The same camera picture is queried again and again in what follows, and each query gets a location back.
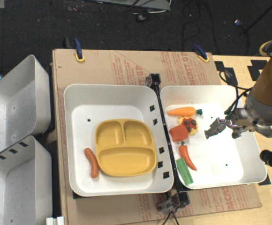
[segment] red toy food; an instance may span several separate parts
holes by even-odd
[[[188,131],[185,125],[180,124],[169,130],[169,134],[172,137],[173,142],[182,142],[188,138]]]
[[[194,166],[193,162],[191,161],[189,157],[188,147],[184,145],[184,142],[182,142],[181,146],[179,147],[179,153],[180,153],[180,156],[185,159],[185,162],[188,167],[190,167],[192,170],[197,170],[196,166]]]

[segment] toy sausage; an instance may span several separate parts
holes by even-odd
[[[84,154],[87,157],[88,161],[90,162],[91,165],[91,177],[96,178],[98,176],[98,161],[97,158],[95,157],[94,153],[90,148],[86,148],[84,150]]]

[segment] blue clamp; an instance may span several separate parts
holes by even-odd
[[[76,52],[75,52],[76,60],[78,62],[84,62],[85,58],[84,58],[84,55],[82,53],[82,46],[81,46],[80,40],[75,37],[74,38],[74,43],[75,43],[75,49],[76,49]]]
[[[201,46],[199,46],[199,45],[197,45],[197,44],[194,43],[193,46],[192,46],[192,48],[198,54],[198,57],[202,61],[204,61],[204,62],[208,62],[209,61],[209,58],[207,57],[206,52],[204,51],[204,49]]]

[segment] table surface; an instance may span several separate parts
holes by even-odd
[[[248,65],[251,64],[251,60],[268,60],[265,57],[244,57],[244,56],[213,56],[213,60],[219,62],[226,68],[233,68],[238,85],[241,87],[251,87],[255,84],[252,80],[251,74],[248,69]],[[55,65],[53,64],[53,86],[55,94],[55,106],[58,105],[57,89],[58,81],[56,80],[56,74],[54,72]],[[56,122],[58,119],[58,108],[56,109]],[[265,138],[262,135],[255,133],[257,143],[260,150],[271,150],[272,151],[272,139]],[[61,132],[57,131],[57,140],[61,139]],[[62,215],[65,218],[65,224],[68,224],[68,214],[67,214],[67,204],[66,204],[66,189],[64,182],[64,169],[63,169],[63,155],[62,149],[58,148],[59,156],[59,176],[60,176],[60,196],[61,196],[61,210]],[[258,224],[258,225],[271,225],[272,224],[272,168],[267,167],[268,177],[271,184],[268,185],[256,185],[259,198],[261,200],[262,206],[260,208],[236,210],[229,212],[213,213],[207,215],[189,216],[189,217],[179,217],[178,222],[180,225],[238,225],[238,224]],[[161,225],[164,221],[149,221],[134,223],[135,225]],[[167,225],[175,225],[176,222],[173,218],[169,219],[166,223]]]

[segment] green vegetable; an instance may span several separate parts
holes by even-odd
[[[193,183],[193,179],[189,172],[185,159],[180,158],[176,160],[176,164],[177,164],[178,171],[180,172],[185,184],[188,186],[189,184]]]

